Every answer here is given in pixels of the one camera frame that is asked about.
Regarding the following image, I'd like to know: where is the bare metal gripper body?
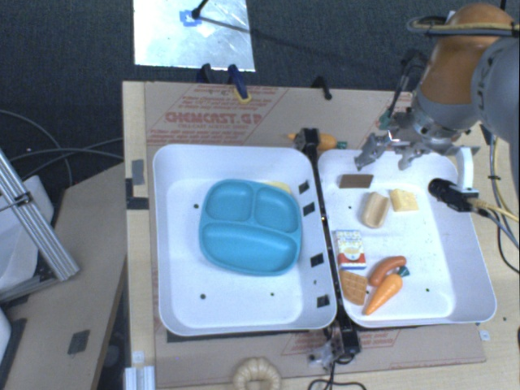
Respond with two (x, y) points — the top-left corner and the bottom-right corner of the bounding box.
(383, 111), (460, 156)

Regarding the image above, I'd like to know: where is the brown biscuit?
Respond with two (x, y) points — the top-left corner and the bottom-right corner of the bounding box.
(338, 173), (375, 189)

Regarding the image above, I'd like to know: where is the orange carrot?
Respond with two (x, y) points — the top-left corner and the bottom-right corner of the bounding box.
(287, 132), (349, 151)
(362, 266), (411, 316)

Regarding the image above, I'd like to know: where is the yellow cheese wedge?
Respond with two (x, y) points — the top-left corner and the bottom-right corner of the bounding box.
(389, 188), (420, 213)

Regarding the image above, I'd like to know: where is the beige bread bun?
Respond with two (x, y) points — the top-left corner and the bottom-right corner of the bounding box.
(361, 191), (391, 230)

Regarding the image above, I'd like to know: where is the thin black rod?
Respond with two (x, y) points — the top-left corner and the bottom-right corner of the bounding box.
(305, 143), (347, 329)

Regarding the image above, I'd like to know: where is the yellow flat toy food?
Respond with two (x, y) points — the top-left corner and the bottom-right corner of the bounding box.
(262, 180), (293, 196)

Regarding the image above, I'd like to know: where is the white and red carton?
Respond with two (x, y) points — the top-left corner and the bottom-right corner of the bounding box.
(334, 229), (368, 271)

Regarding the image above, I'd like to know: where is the white plastic tray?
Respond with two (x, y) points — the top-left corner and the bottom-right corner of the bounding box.
(317, 148), (498, 329)
(152, 143), (339, 337)

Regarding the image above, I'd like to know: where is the orange sausage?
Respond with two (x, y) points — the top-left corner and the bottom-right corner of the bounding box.
(368, 255), (408, 288)

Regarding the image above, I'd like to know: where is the orange waffle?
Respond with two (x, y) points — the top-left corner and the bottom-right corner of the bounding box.
(339, 269), (369, 306)

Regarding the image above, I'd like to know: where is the blue divided plate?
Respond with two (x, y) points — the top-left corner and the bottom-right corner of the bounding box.
(198, 178), (303, 277)

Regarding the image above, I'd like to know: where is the brown cardboard board, red print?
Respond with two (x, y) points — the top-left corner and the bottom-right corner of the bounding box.
(143, 80), (488, 390)

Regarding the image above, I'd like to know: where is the beige doughnut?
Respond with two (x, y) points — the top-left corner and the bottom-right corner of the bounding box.
(232, 357), (282, 390)

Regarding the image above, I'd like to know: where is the black cylinder on white bracket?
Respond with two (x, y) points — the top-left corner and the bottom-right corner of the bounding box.
(427, 145), (480, 214)

